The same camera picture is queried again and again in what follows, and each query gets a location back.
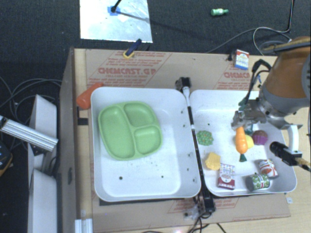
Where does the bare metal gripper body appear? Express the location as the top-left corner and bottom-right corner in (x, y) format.
(239, 99), (293, 130)

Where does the white plastic tray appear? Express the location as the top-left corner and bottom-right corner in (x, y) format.
(90, 86), (202, 202)
(189, 89), (298, 197)

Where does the purple cupcake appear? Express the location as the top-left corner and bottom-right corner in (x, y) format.
(251, 130), (269, 146)

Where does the yellow lemon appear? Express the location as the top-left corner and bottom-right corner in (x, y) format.
(245, 134), (255, 150)

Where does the orange carrot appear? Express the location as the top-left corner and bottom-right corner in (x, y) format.
(235, 126), (249, 163)

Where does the thin black and white rod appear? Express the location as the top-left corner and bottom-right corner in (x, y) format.
(182, 86), (209, 197)

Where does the yellow corn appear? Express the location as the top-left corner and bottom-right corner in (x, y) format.
(204, 151), (222, 171)

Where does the red label can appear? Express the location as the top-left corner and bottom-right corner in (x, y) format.
(257, 159), (278, 178)

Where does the white red blue carton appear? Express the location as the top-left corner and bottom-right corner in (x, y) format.
(233, 49), (250, 71)

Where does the red and white carton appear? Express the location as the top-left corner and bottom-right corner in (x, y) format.
(217, 163), (236, 191)

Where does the green label can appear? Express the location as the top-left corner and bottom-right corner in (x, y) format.
(244, 173), (271, 192)

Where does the green bottle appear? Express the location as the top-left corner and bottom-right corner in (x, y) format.
(210, 8), (229, 17)

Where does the brown cardboard board red print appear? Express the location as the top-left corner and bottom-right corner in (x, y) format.
(85, 49), (291, 233)

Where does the green divided plate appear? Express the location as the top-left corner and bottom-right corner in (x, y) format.
(98, 100), (163, 161)

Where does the orange red bottle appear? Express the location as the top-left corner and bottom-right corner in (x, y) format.
(76, 82), (104, 110)

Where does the black cylinder on white bracket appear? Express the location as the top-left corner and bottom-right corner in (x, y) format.
(269, 124), (304, 166)

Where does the black block with thin wires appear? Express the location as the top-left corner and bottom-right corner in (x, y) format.
(175, 76), (192, 91)
(202, 190), (217, 214)

